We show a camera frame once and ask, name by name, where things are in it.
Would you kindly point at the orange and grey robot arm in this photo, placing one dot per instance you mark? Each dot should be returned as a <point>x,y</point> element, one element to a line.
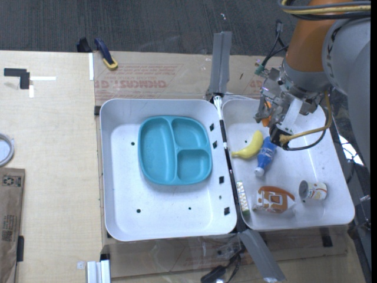
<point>318,49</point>

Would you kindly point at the white can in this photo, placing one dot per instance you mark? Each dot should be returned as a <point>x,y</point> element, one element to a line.
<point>315,191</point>

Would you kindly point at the green and white packet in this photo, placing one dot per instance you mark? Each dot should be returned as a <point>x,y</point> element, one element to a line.
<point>243,197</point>

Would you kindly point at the brown paper bag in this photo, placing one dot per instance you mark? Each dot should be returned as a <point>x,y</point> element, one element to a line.
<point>10,217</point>

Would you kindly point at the yellow banana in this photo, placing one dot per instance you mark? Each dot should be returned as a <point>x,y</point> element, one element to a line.
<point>251,149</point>

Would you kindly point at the white plastic tray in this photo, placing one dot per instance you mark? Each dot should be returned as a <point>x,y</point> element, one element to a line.
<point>165,205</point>
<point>306,164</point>

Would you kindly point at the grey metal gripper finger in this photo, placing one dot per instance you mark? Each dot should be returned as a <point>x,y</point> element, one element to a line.
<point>260,113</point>
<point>277,119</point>

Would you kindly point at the blue bottle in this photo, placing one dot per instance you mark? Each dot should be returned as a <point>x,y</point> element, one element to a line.
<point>265,155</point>

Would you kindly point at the orange and white carton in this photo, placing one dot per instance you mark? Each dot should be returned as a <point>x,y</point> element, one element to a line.
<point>274,200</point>

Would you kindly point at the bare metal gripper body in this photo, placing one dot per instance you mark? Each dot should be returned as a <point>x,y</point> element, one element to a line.
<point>279,94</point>

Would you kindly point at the brown cardboard board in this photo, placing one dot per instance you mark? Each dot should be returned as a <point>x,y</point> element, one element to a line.
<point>147,78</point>

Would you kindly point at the blue divided plate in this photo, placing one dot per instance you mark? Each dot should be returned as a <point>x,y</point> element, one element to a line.
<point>156,152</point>

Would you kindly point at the black cylinder on white bracket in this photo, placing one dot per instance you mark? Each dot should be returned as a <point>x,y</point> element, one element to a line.
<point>291,115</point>

